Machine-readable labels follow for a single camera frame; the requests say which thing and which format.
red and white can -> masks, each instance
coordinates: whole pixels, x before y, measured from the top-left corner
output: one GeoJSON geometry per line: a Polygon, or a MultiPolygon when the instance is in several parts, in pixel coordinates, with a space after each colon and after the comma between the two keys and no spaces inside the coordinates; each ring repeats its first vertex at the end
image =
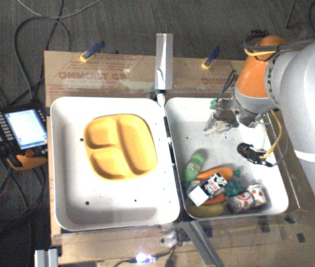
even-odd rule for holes
{"type": "Polygon", "coordinates": [[[254,197],[249,191],[225,199],[231,214],[239,214],[254,207],[254,197]]]}
{"type": "Polygon", "coordinates": [[[247,187],[247,191],[249,191],[254,197],[254,208],[265,206],[268,203],[261,184],[255,183],[253,185],[249,185],[247,187]]]}

white cable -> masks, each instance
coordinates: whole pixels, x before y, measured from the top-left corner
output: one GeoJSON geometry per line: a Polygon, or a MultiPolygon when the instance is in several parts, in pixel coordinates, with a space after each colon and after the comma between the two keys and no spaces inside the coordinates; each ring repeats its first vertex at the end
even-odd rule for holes
{"type": "MultiPolygon", "coordinates": [[[[33,14],[39,16],[39,17],[45,17],[44,15],[41,15],[41,14],[39,14],[39,13],[37,13],[37,12],[31,10],[31,9],[30,9],[28,6],[26,6],[21,0],[17,0],[17,1],[18,1],[26,10],[30,11],[31,13],[33,13],[33,14]]],[[[100,2],[100,1],[102,1],[102,0],[96,0],[96,1],[94,1],[94,2],[92,2],[92,3],[90,3],[90,4],[88,4],[87,6],[83,7],[82,9],[80,9],[80,10],[78,10],[78,11],[72,13],[72,14],[69,14],[69,15],[57,16],[57,17],[46,17],[46,18],[63,19],[63,18],[72,17],[72,16],[74,16],[74,15],[76,15],[76,14],[78,14],[78,13],[81,13],[83,10],[85,10],[85,9],[87,9],[87,8],[89,8],[89,7],[91,7],[91,6],[93,6],[94,4],[96,4],[96,3],[100,2]]]]}

gray floor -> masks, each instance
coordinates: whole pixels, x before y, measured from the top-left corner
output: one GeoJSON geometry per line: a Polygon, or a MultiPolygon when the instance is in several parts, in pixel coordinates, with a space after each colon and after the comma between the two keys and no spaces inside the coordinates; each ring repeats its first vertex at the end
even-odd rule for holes
{"type": "MultiPolygon", "coordinates": [[[[43,16],[56,17],[60,13],[61,0],[21,1],[43,16]]],[[[93,1],[64,0],[61,15],[74,13],[93,1]]],[[[156,33],[172,33],[175,57],[204,58],[218,45],[219,59],[244,60],[241,42],[254,29],[267,29],[270,34],[283,36],[288,41],[315,38],[315,0],[296,0],[286,28],[291,5],[292,0],[103,0],[72,17],[61,18],[62,24],[56,26],[48,49],[83,52],[104,40],[103,52],[117,50],[120,54],[153,56],[156,33]]],[[[51,19],[31,19],[33,17],[35,15],[16,0],[0,0],[0,100],[4,105],[27,90],[14,45],[30,84],[41,78],[43,51],[55,23],[51,19]]],[[[36,96],[44,103],[43,83],[36,96]]],[[[17,103],[28,100],[29,95],[24,94],[17,103]]],[[[6,173],[0,162],[0,184],[6,173]]],[[[14,177],[28,202],[33,202],[40,191],[35,174],[16,172],[14,177]]],[[[32,249],[50,246],[48,206],[46,188],[30,217],[32,249]]],[[[9,179],[0,196],[0,215],[14,217],[24,209],[17,187],[13,179],[9,179]]],[[[0,266],[27,265],[28,233],[28,222],[23,221],[0,234],[0,266]]]]}

orange vegetable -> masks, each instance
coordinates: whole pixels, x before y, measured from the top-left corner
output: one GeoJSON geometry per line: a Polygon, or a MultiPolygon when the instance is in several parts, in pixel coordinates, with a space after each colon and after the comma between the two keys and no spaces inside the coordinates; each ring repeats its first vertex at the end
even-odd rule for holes
{"type": "Polygon", "coordinates": [[[227,181],[229,181],[233,177],[233,170],[231,168],[220,167],[220,168],[212,168],[210,170],[201,172],[199,175],[197,175],[197,179],[198,180],[206,180],[217,172],[219,172],[227,181]]]}
{"type": "Polygon", "coordinates": [[[219,202],[224,202],[224,200],[225,200],[225,195],[223,193],[220,193],[217,196],[214,196],[213,198],[208,199],[202,205],[213,205],[213,204],[217,204],[219,202]]]}

blue and yellow clamp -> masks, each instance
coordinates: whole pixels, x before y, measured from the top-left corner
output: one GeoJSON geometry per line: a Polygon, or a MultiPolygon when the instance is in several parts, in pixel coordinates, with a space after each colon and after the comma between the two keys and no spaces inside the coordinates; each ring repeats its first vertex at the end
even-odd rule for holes
{"type": "Polygon", "coordinates": [[[202,63],[202,68],[204,69],[209,69],[212,65],[212,60],[216,58],[216,56],[218,55],[219,53],[219,46],[216,46],[214,49],[213,49],[213,52],[209,55],[209,57],[207,57],[203,63],[202,63]]]}
{"type": "Polygon", "coordinates": [[[96,43],[88,51],[85,51],[83,54],[80,55],[81,61],[83,62],[89,61],[95,55],[96,52],[100,52],[101,49],[104,48],[105,44],[106,43],[104,41],[96,43]]]}

